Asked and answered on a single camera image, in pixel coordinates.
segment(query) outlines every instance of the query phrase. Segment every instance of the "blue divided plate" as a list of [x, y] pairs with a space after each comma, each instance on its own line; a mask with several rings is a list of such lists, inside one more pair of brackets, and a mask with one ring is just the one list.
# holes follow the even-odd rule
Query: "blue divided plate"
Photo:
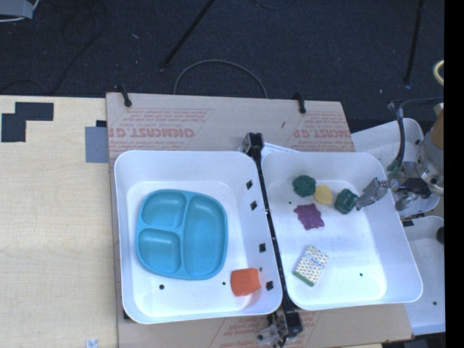
[[137, 256], [153, 273], [206, 280], [224, 266], [227, 215], [210, 196], [165, 189], [152, 192], [138, 212]]

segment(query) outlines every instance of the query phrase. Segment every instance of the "orange block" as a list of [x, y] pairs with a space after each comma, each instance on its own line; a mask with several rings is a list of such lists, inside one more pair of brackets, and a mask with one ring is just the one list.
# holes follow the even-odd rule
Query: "orange block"
[[231, 288], [236, 297], [251, 294], [261, 288], [258, 270], [256, 268], [244, 268], [234, 270], [231, 274]]

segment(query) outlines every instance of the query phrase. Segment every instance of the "cardboard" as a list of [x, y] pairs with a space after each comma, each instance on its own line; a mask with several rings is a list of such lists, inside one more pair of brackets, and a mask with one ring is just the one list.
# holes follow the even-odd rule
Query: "cardboard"
[[[117, 324], [121, 348], [259, 347], [256, 333], [268, 325], [266, 316], [216, 318], [141, 325], [124, 318], [120, 290], [120, 250], [114, 163], [130, 149], [190, 151], [238, 150], [248, 133], [297, 151], [355, 150], [341, 104], [306, 101], [239, 99], [203, 96], [107, 94], [109, 164], [117, 294]], [[304, 330], [285, 347], [340, 347], [411, 339], [403, 304], [353, 307], [330, 311], [300, 311]]]

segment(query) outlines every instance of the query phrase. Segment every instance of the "black cable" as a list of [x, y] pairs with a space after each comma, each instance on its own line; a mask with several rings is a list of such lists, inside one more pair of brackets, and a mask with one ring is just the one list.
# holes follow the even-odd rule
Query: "black cable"
[[77, 41], [70, 40], [70, 39], [68, 39], [66, 37], [65, 31], [67, 30], [67, 28], [72, 23], [77, 22], [75, 20], [75, 18], [77, 17], [77, 14], [79, 12], [81, 12], [79, 10], [80, 5], [78, 3], [78, 5], [76, 7], [76, 10], [72, 13], [71, 17], [65, 22], [65, 24], [63, 26], [62, 34], [63, 34], [63, 37], [66, 40], [66, 42], [68, 42], [70, 44], [73, 44], [75, 46], [83, 46], [83, 48], [77, 53], [77, 55], [72, 59], [72, 61], [69, 63], [69, 65], [65, 68], [65, 71], [63, 71], [63, 73], [62, 73], [61, 77], [59, 78], [59, 80], [57, 81], [56, 85], [53, 87], [52, 90], [50, 90], [49, 95], [50, 94], [55, 94], [57, 92], [57, 90], [61, 87], [61, 85], [65, 81], [65, 78], [67, 77], [67, 74], [69, 73], [69, 71], [73, 67], [73, 65], [98, 40], [98, 38], [100, 38], [100, 36], [104, 32], [105, 27], [100, 28], [100, 25], [99, 25], [99, 20], [98, 20], [98, 17], [97, 17], [98, 13], [96, 12], [96, 6], [97, 6], [97, 3], [98, 3], [103, 8], [103, 15], [104, 15], [104, 22], [105, 22], [106, 16], [107, 16], [107, 7], [106, 7], [106, 5], [103, 4], [103, 2], [101, 2], [100, 0], [91, 0], [90, 2], [88, 0], [84, 0], [84, 2], [85, 2], [85, 5], [87, 6], [87, 9], [88, 9], [88, 11], [86, 11], [86, 13], [88, 13], [90, 15], [91, 19], [94, 21], [95, 35], [93, 37], [91, 37], [90, 40], [85, 41], [83, 43], [79, 43]]
[[44, 87], [42, 86], [42, 84], [38, 83], [37, 81], [29, 80], [25, 78], [25, 79], [20, 79], [20, 80], [14, 80], [11, 83], [6, 84], [3, 88], [0, 89], [0, 94], [3, 94], [10, 86], [13, 86], [17, 83], [33, 83], [42, 90], [42, 93], [44, 92]]
[[264, 8], [264, 9], [273, 10], [273, 11], [279, 11], [279, 10], [284, 10], [284, 9], [289, 8], [297, 0], [292, 0], [290, 4], [288, 4], [288, 5], [284, 6], [284, 7], [269, 7], [269, 6], [266, 6], [264, 4], [261, 4], [257, 0], [250, 0], [250, 1], [255, 3], [257, 6]]
[[224, 60], [221, 60], [221, 59], [206, 59], [204, 61], [199, 61], [199, 62], [196, 62], [196, 63], [193, 63], [192, 65], [188, 66], [186, 69], [184, 69], [181, 74], [177, 77], [177, 79], [175, 80], [175, 83], [174, 83], [174, 90], [173, 90], [173, 94], [176, 94], [177, 93], [177, 86], [178, 86], [178, 83], [179, 81], [181, 80], [181, 78], [185, 75], [185, 73], [189, 70], [191, 70], [192, 68], [198, 66], [198, 65], [203, 65], [204, 63], [222, 63], [224, 65], [230, 65], [230, 66], [233, 66], [233, 67], [237, 67], [239, 68], [240, 70], [243, 70], [244, 72], [248, 73], [249, 75], [251, 75], [258, 83], [259, 85], [261, 86], [261, 89], [262, 89], [262, 92], [264, 93], [264, 96], [265, 98], [268, 97], [268, 93], [264, 87], [264, 85], [262, 84], [261, 80], [256, 76], [254, 75], [252, 72], [248, 71], [245, 67], [242, 67], [241, 65], [238, 65], [236, 63], [233, 63], [233, 62], [229, 62], [229, 61], [224, 61]]
[[[102, 7], [104, 18], [106, 18], [107, 15], [107, 7], [101, 0], [91, 0], [90, 2], [88, 0], [83, 1], [86, 5], [84, 8], [82, 8], [83, 5], [79, 2], [79, 0], [71, 0], [71, 4], [60, 4], [51, 0], [45, 0], [45, 2], [55, 8], [58, 15], [63, 17], [67, 16], [62, 28], [62, 36], [67, 43], [74, 46], [88, 45], [94, 40], [95, 36], [98, 36], [102, 32], [97, 17], [99, 14], [96, 11], [97, 4]], [[84, 42], [72, 39], [69, 32], [73, 29], [73, 27], [77, 26], [81, 28], [82, 24], [88, 22], [89, 20], [93, 20], [95, 36], [92, 36], [91, 39]]]
[[388, 171], [397, 170], [401, 167], [403, 159], [405, 158], [405, 149], [406, 149], [406, 135], [405, 135], [405, 125], [403, 122], [404, 110], [403, 108], [407, 104], [438, 104], [443, 103], [443, 98], [422, 98], [422, 99], [409, 99], [407, 101], [391, 101], [387, 104], [387, 107], [393, 111], [396, 115], [398, 127], [399, 127], [399, 149], [397, 156], [394, 158], [393, 162], [387, 167]]

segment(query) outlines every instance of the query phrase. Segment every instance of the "black floor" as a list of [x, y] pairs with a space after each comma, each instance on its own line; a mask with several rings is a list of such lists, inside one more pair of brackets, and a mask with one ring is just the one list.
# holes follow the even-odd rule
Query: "black floor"
[[[444, 0], [215, 0], [174, 52], [208, 1], [42, 0], [32, 20], [2, 16], [0, 94], [300, 92], [341, 102], [352, 132], [394, 120], [387, 102], [443, 97]], [[411, 104], [405, 117], [428, 129], [436, 114]]]

